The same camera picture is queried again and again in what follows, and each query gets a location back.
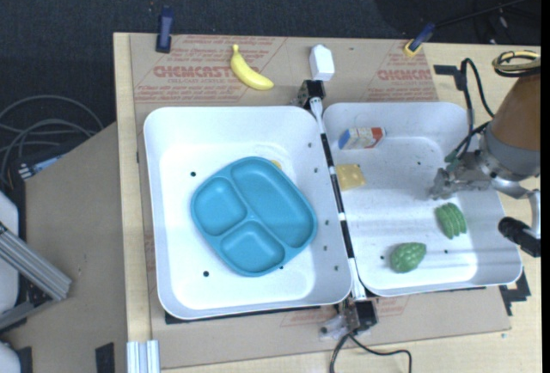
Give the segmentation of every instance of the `black bracket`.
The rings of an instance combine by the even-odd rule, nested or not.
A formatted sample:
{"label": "black bracket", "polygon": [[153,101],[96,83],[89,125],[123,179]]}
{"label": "black bracket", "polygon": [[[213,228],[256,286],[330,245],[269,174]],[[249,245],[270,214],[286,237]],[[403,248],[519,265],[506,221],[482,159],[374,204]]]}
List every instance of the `black bracket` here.
{"label": "black bracket", "polygon": [[114,343],[95,349],[95,368],[97,373],[114,373]]}
{"label": "black bracket", "polygon": [[356,302],[355,307],[359,317],[359,331],[368,330],[378,322],[376,308],[372,301]]}
{"label": "black bracket", "polygon": [[27,289],[28,301],[35,307],[38,307],[52,298],[49,297],[41,288],[35,286],[33,283],[25,279],[25,287]]}
{"label": "black bracket", "polygon": [[515,289],[509,289],[508,286],[505,285],[499,287],[500,295],[502,295],[508,316],[512,316],[512,303],[527,301],[527,297],[531,296],[531,290],[529,289],[529,284],[525,277],[525,271],[522,271],[522,275],[517,279]]}
{"label": "black bracket", "polygon": [[24,347],[16,350],[15,353],[19,358],[21,373],[33,373],[33,349],[31,347]]}
{"label": "black bracket", "polygon": [[456,66],[434,64],[433,69],[438,75],[452,76],[455,79],[455,86],[457,90],[460,90],[461,92],[466,90],[466,75]]}
{"label": "black bracket", "polygon": [[311,98],[325,98],[325,86],[320,80],[305,80],[298,90],[297,105],[309,110],[309,100]]}

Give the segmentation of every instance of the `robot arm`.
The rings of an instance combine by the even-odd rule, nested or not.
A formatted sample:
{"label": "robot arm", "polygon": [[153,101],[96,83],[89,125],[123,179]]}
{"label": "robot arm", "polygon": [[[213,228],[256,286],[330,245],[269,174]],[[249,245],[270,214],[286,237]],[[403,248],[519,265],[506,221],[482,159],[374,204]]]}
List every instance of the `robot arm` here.
{"label": "robot arm", "polygon": [[[510,64],[520,58],[527,63]],[[431,189],[434,199],[448,198],[457,191],[493,187],[514,199],[528,199],[533,212],[531,227],[510,217],[499,225],[504,236],[534,256],[541,254],[541,192],[520,185],[541,172],[541,58],[529,51],[505,52],[493,61],[502,76],[518,77],[493,119],[476,132],[480,147],[452,156],[447,168],[440,168]],[[465,72],[437,66],[437,73],[464,76]]]}

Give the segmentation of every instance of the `green toy vegetable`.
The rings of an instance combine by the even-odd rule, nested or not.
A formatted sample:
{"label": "green toy vegetable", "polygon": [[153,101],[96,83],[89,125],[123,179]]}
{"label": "green toy vegetable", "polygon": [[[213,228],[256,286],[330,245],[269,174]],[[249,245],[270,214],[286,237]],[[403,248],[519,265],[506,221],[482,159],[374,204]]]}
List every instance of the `green toy vegetable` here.
{"label": "green toy vegetable", "polygon": [[402,243],[392,252],[392,269],[401,273],[410,272],[419,266],[425,255],[426,245],[424,243]]}
{"label": "green toy vegetable", "polygon": [[449,239],[467,232],[466,219],[455,204],[448,203],[437,207],[436,217],[441,224],[443,233]]}

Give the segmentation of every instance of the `toy sink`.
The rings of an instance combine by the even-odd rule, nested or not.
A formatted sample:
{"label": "toy sink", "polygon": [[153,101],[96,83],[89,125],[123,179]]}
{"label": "toy sink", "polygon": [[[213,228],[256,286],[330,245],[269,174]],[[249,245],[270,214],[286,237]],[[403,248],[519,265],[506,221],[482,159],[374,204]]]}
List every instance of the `toy sink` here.
{"label": "toy sink", "polygon": [[[366,179],[366,185],[342,192],[352,265],[319,127],[308,111],[293,106],[164,107],[148,116],[144,141],[157,289],[169,314],[196,320],[335,304],[350,295],[354,280],[369,294],[390,297],[508,284],[519,277],[517,247],[497,229],[504,211],[494,190],[458,193],[445,201],[428,198],[444,157],[467,134],[461,107],[339,103],[328,107],[323,118],[335,164],[357,164]],[[383,127],[385,138],[372,149],[341,150],[342,133],[359,126]],[[476,147],[474,139],[471,148]],[[235,186],[234,178],[242,170],[256,174],[261,168],[266,179],[278,182],[272,169],[259,165],[267,162],[280,165],[298,190],[293,197],[303,197],[311,207],[314,227],[305,221],[294,233],[277,236],[250,217],[270,201],[243,196],[246,189]],[[247,166],[236,172],[233,167],[243,163]],[[232,207],[229,217],[203,216],[206,231],[196,213],[193,217],[193,197],[201,188],[203,213],[210,209],[211,196]],[[467,234],[450,240],[442,233],[434,210],[444,202],[461,208]],[[273,237],[275,244],[266,247]],[[389,265],[389,255],[403,242],[427,246],[421,265],[407,274]],[[243,243],[259,243],[267,251],[253,265],[242,263]],[[292,245],[297,252],[286,259],[284,250]],[[220,252],[224,246],[229,257]]]}

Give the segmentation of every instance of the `wooden table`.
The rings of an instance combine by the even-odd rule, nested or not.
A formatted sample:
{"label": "wooden table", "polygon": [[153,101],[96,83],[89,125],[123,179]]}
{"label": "wooden table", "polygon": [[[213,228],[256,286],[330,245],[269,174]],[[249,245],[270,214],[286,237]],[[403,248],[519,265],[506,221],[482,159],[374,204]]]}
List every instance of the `wooden table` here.
{"label": "wooden table", "polygon": [[[122,224],[125,258],[125,294],[127,332],[130,341],[144,342],[152,339],[150,302],[148,294],[140,179],[136,162],[137,133],[134,113],[131,48],[129,34],[115,34],[114,61],[117,94],[117,120],[119,129],[119,165],[122,201]],[[513,84],[513,79],[496,76],[490,62],[509,49],[527,49],[510,46],[425,44],[428,64],[458,65],[464,58],[471,58],[478,66],[484,84],[486,98],[493,109],[498,108]],[[530,48],[540,52],[540,48]],[[436,76],[432,71],[440,101],[463,105],[462,95],[448,77]],[[476,125],[484,122],[485,112],[479,95],[471,95],[476,110]],[[524,182],[527,188],[540,188],[539,179]],[[530,223],[530,209],[526,201],[501,197],[506,215]],[[522,254],[525,273],[531,289],[527,302],[513,304],[510,318],[511,330],[505,333],[484,333],[444,339],[413,341],[399,345],[378,346],[377,350],[406,348],[412,353],[414,371],[509,371],[535,372],[542,370],[541,353],[541,260]],[[228,364],[211,364],[181,368],[171,371],[213,372],[280,372],[326,371],[330,352],[315,352],[277,358],[264,358]],[[406,359],[399,357],[375,357],[361,349],[340,353],[338,371],[406,371]]]}

